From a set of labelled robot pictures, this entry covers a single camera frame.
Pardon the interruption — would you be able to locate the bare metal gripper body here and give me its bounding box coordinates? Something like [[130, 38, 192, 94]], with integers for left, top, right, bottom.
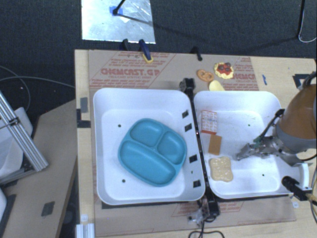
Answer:
[[252, 136, 305, 167]]

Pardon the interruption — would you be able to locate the cream toy bread slice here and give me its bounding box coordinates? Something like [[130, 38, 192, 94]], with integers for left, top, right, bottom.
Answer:
[[209, 156, 234, 183]]

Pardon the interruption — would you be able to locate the white plastic tray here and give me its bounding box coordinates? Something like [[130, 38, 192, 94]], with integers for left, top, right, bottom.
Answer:
[[93, 87, 207, 206], [193, 90, 302, 200]]

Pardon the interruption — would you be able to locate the brown square biscuit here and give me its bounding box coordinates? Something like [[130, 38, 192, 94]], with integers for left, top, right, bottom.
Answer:
[[208, 134, 223, 156]]

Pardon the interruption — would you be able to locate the white and orange carton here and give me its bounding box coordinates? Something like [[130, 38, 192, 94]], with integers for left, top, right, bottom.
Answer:
[[200, 110, 218, 135]]

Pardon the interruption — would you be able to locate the thin black rod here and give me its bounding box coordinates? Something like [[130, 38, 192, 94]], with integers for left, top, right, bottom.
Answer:
[[187, 90, 212, 201]]

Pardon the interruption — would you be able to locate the yellow oval toy chip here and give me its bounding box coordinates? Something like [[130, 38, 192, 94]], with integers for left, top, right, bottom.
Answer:
[[208, 79, 226, 92]]

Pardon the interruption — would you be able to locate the yellow and red toy pizza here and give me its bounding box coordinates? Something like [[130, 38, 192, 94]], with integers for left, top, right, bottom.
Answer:
[[213, 61, 235, 80]]

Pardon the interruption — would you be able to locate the orange toy pretzel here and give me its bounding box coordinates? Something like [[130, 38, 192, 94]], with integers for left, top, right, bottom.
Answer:
[[196, 69, 215, 83]]

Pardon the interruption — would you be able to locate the blue divided plate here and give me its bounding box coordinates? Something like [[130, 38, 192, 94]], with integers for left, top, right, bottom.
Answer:
[[117, 118, 188, 188]]

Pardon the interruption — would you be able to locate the brown cardboard board, red print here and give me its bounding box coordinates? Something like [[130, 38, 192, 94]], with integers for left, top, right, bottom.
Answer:
[[87, 49, 297, 231]]

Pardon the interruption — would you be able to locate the black cylinder on white bracket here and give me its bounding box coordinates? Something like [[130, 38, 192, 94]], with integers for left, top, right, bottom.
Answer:
[[281, 162, 313, 201]]

